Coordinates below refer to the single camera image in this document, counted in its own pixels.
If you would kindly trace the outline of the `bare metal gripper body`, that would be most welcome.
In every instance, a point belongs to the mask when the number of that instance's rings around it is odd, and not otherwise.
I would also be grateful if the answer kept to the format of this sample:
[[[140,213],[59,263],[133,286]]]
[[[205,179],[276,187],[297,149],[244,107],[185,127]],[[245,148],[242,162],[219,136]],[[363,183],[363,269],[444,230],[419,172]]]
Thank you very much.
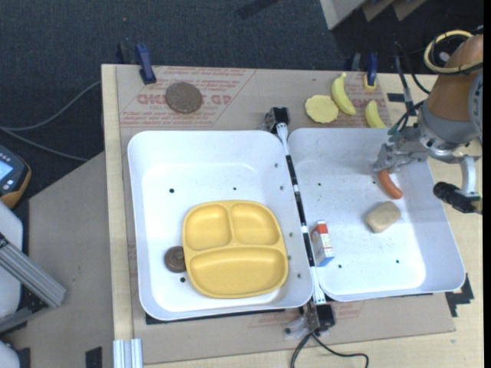
[[[429,156],[444,163],[454,164],[459,163],[465,156],[455,156],[453,151],[477,138],[477,130],[467,127],[436,132],[428,126],[406,126],[402,130],[393,126],[387,135],[390,156],[394,153],[407,154],[409,163],[413,160],[426,160]]]

